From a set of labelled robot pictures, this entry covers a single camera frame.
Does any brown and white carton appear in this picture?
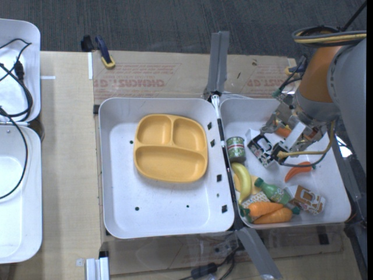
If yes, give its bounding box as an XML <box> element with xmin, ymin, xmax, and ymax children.
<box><xmin>287</xmin><ymin>184</ymin><xmax>326</xmax><ymax>216</ymax></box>

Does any yellow divided plate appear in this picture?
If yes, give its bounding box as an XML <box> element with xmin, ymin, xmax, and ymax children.
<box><xmin>133</xmin><ymin>114</ymin><xmax>209</xmax><ymax>184</ymax></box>

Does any curved orange carrot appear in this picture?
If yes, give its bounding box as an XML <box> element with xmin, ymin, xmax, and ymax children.
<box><xmin>284</xmin><ymin>161</ymin><xmax>317</xmax><ymax>183</ymax></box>

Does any white plastic tray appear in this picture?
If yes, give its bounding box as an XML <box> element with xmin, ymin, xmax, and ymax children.
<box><xmin>219</xmin><ymin>97</ymin><xmax>353</xmax><ymax>230</ymax></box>
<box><xmin>98</xmin><ymin>97</ymin><xmax>235</xmax><ymax>240</ymax></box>

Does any yellow banana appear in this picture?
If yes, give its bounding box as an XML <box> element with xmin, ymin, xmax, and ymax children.
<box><xmin>231</xmin><ymin>162</ymin><xmax>252</xmax><ymax>205</ymax></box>

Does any small green can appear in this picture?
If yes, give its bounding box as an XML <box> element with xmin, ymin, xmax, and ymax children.
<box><xmin>226</xmin><ymin>136</ymin><xmax>246</xmax><ymax>163</ymax></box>

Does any white orange patterned packet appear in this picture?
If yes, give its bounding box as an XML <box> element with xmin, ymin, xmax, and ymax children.
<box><xmin>241</xmin><ymin>191</ymin><xmax>272</xmax><ymax>209</ymax></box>

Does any green bottle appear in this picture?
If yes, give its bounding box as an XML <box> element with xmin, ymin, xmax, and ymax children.
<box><xmin>254</xmin><ymin>177</ymin><xmax>292</xmax><ymax>205</ymax></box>

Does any brown cardboard board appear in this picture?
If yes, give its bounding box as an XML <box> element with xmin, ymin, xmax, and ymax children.
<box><xmin>92</xmin><ymin>50</ymin><xmax>350</xmax><ymax>275</ymax></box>

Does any white and black carton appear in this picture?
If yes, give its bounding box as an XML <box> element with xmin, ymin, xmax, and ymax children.
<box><xmin>247</xmin><ymin>128</ymin><xmax>280</xmax><ymax>169</ymax></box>

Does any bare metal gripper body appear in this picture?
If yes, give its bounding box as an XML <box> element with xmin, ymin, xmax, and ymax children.
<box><xmin>272</xmin><ymin>95</ymin><xmax>327</xmax><ymax>144</ymax></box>

